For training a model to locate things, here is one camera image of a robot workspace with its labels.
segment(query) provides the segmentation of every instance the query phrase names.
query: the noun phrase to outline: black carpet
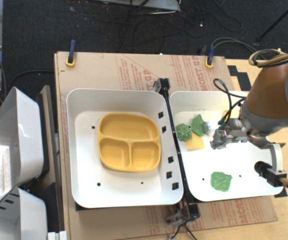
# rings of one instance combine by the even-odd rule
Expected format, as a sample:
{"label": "black carpet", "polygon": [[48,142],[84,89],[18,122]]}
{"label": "black carpet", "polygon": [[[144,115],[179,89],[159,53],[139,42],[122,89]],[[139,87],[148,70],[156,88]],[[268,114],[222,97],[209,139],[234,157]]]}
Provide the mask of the black carpet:
{"label": "black carpet", "polygon": [[[181,13],[151,15],[154,9],[85,0],[4,0],[3,65],[8,89],[17,86],[34,98],[50,85],[56,116],[54,54],[77,52],[195,55],[217,38],[229,37],[256,50],[288,52],[288,0],[183,0]],[[225,43],[216,56],[247,59],[251,52]]]}

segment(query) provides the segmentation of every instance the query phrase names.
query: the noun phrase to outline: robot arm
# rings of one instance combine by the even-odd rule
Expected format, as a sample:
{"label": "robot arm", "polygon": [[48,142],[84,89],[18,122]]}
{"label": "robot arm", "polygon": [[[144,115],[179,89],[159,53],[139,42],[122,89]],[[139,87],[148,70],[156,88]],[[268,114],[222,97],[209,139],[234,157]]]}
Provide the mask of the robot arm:
{"label": "robot arm", "polygon": [[271,143],[267,136],[288,127],[288,62],[264,66],[239,106],[239,117],[230,118],[215,130],[211,147],[216,150],[230,143],[250,142],[260,149],[270,149],[272,165],[259,162],[255,170],[271,185],[284,185],[286,172],[282,170],[280,150],[284,143]]}

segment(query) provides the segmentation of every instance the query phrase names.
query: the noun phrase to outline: white plastic container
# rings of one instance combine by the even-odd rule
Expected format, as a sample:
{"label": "white plastic container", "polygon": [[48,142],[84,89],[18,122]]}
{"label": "white plastic container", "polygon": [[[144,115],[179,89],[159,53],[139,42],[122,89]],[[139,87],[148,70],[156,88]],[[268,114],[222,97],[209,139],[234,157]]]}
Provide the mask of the white plastic container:
{"label": "white plastic container", "polygon": [[[124,172],[100,160],[97,128],[108,113],[148,116],[161,137],[159,165],[146,172]],[[67,96],[72,194],[85,208],[172,205],[183,185],[164,98],[153,91],[75,89]]]}
{"label": "white plastic container", "polygon": [[15,187],[0,202],[0,240],[45,240],[45,203]]}
{"label": "white plastic container", "polygon": [[14,87],[0,107],[0,200],[39,176],[43,166],[39,106]]}
{"label": "white plastic container", "polygon": [[[232,93],[246,96],[241,91]],[[238,98],[232,96],[232,103]],[[227,94],[221,91],[177,91],[170,97],[170,107],[174,124],[191,125],[192,119],[201,115],[215,130],[217,122],[228,110]],[[233,110],[231,118],[238,117],[239,107]],[[271,164],[269,149],[259,149],[253,144],[230,143],[223,149],[213,150],[212,135],[204,135],[204,149],[187,150],[185,143],[179,141],[188,187],[193,196],[204,202],[276,195],[283,187],[273,187],[266,179],[259,177],[254,169],[257,161]],[[227,192],[218,191],[211,186],[213,172],[232,175]]]}

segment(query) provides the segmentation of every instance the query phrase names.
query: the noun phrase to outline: yellow divided plate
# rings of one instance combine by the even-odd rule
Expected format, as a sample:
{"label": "yellow divided plate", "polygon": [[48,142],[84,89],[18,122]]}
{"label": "yellow divided plate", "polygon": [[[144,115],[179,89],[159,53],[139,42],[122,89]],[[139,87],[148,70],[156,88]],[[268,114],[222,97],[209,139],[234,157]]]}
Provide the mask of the yellow divided plate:
{"label": "yellow divided plate", "polygon": [[109,113],[98,127],[102,163],[113,170],[146,172],[160,162],[161,144],[157,124],[147,116]]}

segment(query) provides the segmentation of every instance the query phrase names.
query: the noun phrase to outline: cardboard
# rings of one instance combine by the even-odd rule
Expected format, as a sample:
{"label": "cardboard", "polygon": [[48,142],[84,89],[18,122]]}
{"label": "cardboard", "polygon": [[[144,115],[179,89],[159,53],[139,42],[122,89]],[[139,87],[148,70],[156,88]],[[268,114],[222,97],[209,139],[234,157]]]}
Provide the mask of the cardboard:
{"label": "cardboard", "polygon": [[[67,56],[68,52],[55,54],[64,219],[69,239],[116,240],[173,234],[177,226],[167,225],[165,218],[175,213],[174,205],[76,211],[71,192],[66,97],[77,88],[152,90],[158,78],[170,79],[171,92],[216,91],[214,78],[222,79],[229,90],[234,90],[225,59],[215,56],[213,68],[208,69],[205,56],[78,52],[75,66],[67,67]],[[188,224],[192,231],[277,220],[268,196],[200,203],[199,209],[201,217]]]}

